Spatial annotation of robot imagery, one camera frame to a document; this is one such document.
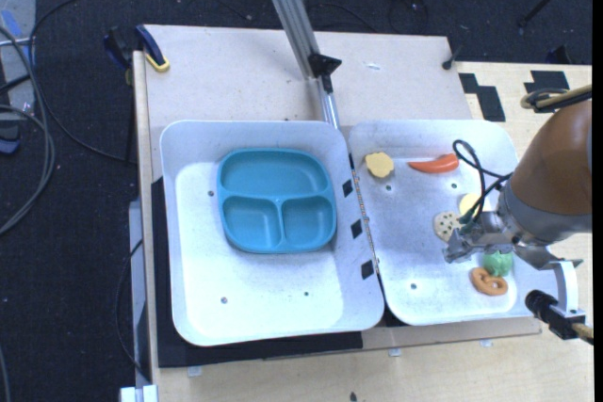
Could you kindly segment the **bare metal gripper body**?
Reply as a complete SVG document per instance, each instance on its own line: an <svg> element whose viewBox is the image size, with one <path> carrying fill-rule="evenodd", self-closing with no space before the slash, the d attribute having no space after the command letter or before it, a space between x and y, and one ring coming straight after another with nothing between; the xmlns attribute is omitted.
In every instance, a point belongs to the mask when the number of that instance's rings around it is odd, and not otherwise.
<svg viewBox="0 0 603 402"><path fill-rule="evenodd" d="M549 213L483 212L463 226L463 253L549 253Z"/></svg>

